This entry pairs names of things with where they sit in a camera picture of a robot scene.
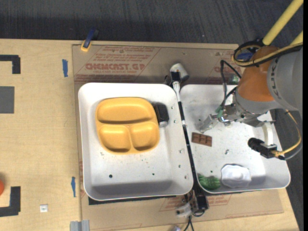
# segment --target white tray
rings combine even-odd
[[[251,137],[264,140],[262,128],[233,122],[230,127],[218,123],[204,134],[212,137],[212,147],[192,143],[192,133],[200,133],[198,126],[209,114],[215,114],[216,108],[223,100],[221,85],[187,85],[180,91],[188,136],[192,148],[196,172],[205,177],[214,176],[221,179],[221,169],[227,164],[241,165],[248,168],[252,177],[251,183],[244,188],[230,188],[221,184],[216,190],[206,190],[209,193],[232,193],[262,189],[285,188],[290,183],[290,173],[285,161],[277,158],[266,159],[253,151],[247,142]],[[268,112],[259,120],[271,121]],[[274,143],[278,150],[281,145],[277,132],[272,125]]]
[[[151,151],[115,155],[99,142],[97,104],[108,98],[141,97],[167,106],[169,123],[160,128],[160,142]],[[88,83],[78,92],[84,188],[98,201],[183,195],[193,177],[175,92],[162,84]]]

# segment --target black tape marking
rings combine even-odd
[[[10,206],[0,208],[0,217],[18,216],[20,212],[20,187],[11,187]]]
[[[0,62],[12,62],[12,74],[20,74],[20,57],[18,55],[0,55]]]

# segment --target small white label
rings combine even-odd
[[[40,205],[39,209],[41,212],[48,212],[48,205]]]

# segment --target yellow pole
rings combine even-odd
[[[292,44],[299,44],[304,41],[304,31],[297,35],[297,37],[293,40]]]
[[[278,19],[278,21],[263,38],[262,42],[265,45],[270,45],[273,42],[273,40],[277,37],[277,35],[281,32],[284,26],[288,23],[288,21],[292,18],[292,16],[300,8],[300,6],[302,6],[303,3],[304,0],[293,0],[290,3],[290,5],[286,8],[286,10]]]

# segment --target blue tape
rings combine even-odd
[[[75,183],[75,177],[74,176],[72,177],[71,186],[72,186],[72,189],[73,189],[74,198],[76,198],[76,183]]]
[[[63,68],[64,77],[68,77],[68,75],[67,75],[67,73],[68,73],[67,60],[65,60],[65,59],[62,59],[62,68]]]

